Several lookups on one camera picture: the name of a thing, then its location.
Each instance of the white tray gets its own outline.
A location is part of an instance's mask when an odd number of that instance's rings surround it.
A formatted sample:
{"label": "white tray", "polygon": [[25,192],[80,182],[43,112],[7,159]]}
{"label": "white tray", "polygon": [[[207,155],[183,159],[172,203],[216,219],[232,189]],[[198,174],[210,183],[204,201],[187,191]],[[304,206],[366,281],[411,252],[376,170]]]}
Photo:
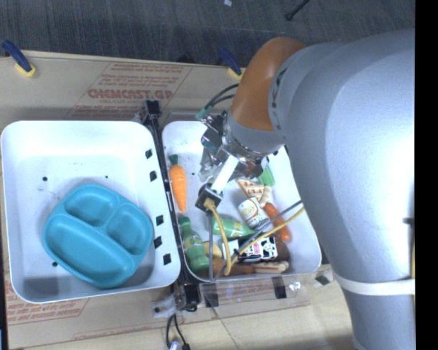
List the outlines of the white tray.
{"label": "white tray", "polygon": [[[153,137],[135,122],[15,122],[1,135],[11,282],[32,303],[164,287],[180,273]],[[45,252],[42,228],[60,199],[85,183],[104,185],[151,218],[152,244],[121,287],[99,289],[65,271]]]}
{"label": "white tray", "polygon": [[[183,215],[190,218],[192,228],[200,235],[202,241],[209,241],[207,216],[195,207],[198,191],[204,184],[199,180],[198,172],[203,152],[200,138],[205,131],[206,127],[200,122],[177,121],[169,123],[164,128],[162,138],[167,162],[170,155],[179,155],[179,164],[183,166],[187,174],[187,209]],[[300,199],[293,180],[291,164],[284,148],[277,155],[269,157],[269,168],[275,180],[275,185],[272,188],[273,203],[279,211],[282,211]],[[242,220],[237,207],[246,197],[235,181],[230,181],[227,184],[223,196],[224,199],[218,206],[219,214],[230,216],[235,220]],[[298,209],[297,207],[287,213],[284,219],[291,217]],[[182,215],[177,207],[176,210],[179,216]],[[284,272],[284,275],[298,275],[317,270],[321,264],[321,251],[307,213],[301,214],[288,227],[292,235],[291,241],[287,243],[291,258],[289,260],[290,267]],[[218,245],[220,244],[220,236],[214,236],[214,240]],[[204,277],[194,273],[192,275],[201,281],[207,281]],[[251,274],[225,277],[220,278],[220,280],[257,279],[267,276],[269,275]]]}

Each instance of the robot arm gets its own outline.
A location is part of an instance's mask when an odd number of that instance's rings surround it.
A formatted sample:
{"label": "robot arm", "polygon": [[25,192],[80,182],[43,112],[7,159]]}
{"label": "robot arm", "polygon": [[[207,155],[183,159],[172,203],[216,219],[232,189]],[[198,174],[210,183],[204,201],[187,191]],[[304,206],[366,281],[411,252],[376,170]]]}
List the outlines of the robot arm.
{"label": "robot arm", "polygon": [[[413,30],[312,47],[273,39],[223,118],[220,163],[236,159],[226,176],[285,144],[331,267],[356,287],[411,276],[414,41]],[[358,350],[415,348],[411,295],[341,285]]]}

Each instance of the green soda bottle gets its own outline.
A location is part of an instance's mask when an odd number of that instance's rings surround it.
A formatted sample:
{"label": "green soda bottle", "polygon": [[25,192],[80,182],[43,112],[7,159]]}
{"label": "green soda bottle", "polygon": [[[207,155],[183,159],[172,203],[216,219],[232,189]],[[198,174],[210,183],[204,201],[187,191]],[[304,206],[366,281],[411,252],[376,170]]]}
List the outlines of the green soda bottle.
{"label": "green soda bottle", "polygon": [[198,233],[191,229],[190,218],[182,217],[178,219],[180,231],[182,233],[182,245],[187,256],[188,267],[194,272],[199,273],[210,266],[210,259],[204,252],[204,246]]}
{"label": "green soda bottle", "polygon": [[[221,217],[221,220],[224,226],[224,232],[228,238],[248,237],[256,233],[255,230],[248,227],[245,223],[223,217]],[[215,217],[212,218],[212,233],[220,235],[219,225]]]}

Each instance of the blue clamp handle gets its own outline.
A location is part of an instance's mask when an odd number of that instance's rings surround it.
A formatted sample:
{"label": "blue clamp handle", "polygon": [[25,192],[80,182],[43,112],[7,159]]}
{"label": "blue clamp handle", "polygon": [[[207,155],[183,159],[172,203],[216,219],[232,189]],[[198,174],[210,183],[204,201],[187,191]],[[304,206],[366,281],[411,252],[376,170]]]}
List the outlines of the blue clamp handle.
{"label": "blue clamp handle", "polygon": [[32,71],[31,64],[29,63],[23,52],[21,52],[20,48],[18,48],[10,40],[4,40],[1,46],[4,50],[7,51],[7,53],[9,53],[9,55],[11,55],[15,59],[16,63],[25,72],[29,73],[30,71]]}
{"label": "blue clamp handle", "polygon": [[230,67],[237,75],[242,73],[240,70],[239,63],[235,59],[235,57],[230,53],[226,48],[222,48],[219,52],[219,57],[224,61],[224,63]]}

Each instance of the copper colored band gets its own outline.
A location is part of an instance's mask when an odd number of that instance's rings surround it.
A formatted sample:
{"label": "copper colored band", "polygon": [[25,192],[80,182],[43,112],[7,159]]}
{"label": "copper colored band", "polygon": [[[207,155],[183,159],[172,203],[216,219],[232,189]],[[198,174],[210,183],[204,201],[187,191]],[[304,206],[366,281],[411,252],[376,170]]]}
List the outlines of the copper colored band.
{"label": "copper colored band", "polygon": [[269,40],[253,56],[240,81],[231,105],[231,115],[240,125],[256,130],[273,131],[268,114],[268,92],[280,66],[304,48],[288,37]]}

